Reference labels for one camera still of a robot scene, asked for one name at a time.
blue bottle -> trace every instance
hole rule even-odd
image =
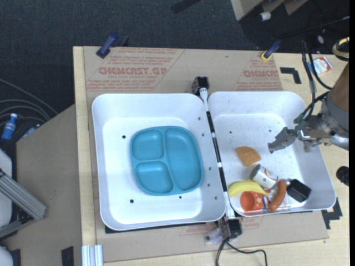
[[[3,140],[4,142],[8,141],[11,139],[13,133],[15,132],[16,129],[16,118],[17,118],[17,114],[16,113],[12,113],[10,115],[10,120],[7,121],[7,123],[5,124],[4,127],[4,131],[1,135],[1,140]]]

banana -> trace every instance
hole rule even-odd
[[[246,192],[246,191],[253,191],[256,193],[263,194],[264,196],[268,196],[267,193],[262,187],[256,183],[255,181],[246,180],[246,181],[237,181],[234,182],[228,190],[229,196],[235,196],[239,193]]]

black floor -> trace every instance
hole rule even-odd
[[[310,0],[288,15],[281,5],[271,19],[259,22],[256,7],[237,22],[230,0],[0,0],[0,80],[10,82],[61,112],[74,104],[75,45],[102,45],[117,31],[131,47],[266,50],[279,36],[318,27],[349,15],[349,0]],[[325,44],[312,45],[331,53],[333,44],[349,35],[349,19],[323,27]],[[302,40],[321,28],[283,38],[279,52],[303,51]],[[15,106],[27,100],[44,105],[0,83],[0,124]],[[26,117],[44,117],[22,108]]]

sausage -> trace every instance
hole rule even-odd
[[[276,209],[280,206],[286,195],[286,188],[287,185],[285,180],[280,180],[277,183],[277,195],[272,199],[272,201],[268,205],[270,211],[276,211]]]

can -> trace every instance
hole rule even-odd
[[[250,179],[259,183],[266,190],[272,189],[277,183],[278,176],[267,170],[260,164],[254,166],[250,174]]]

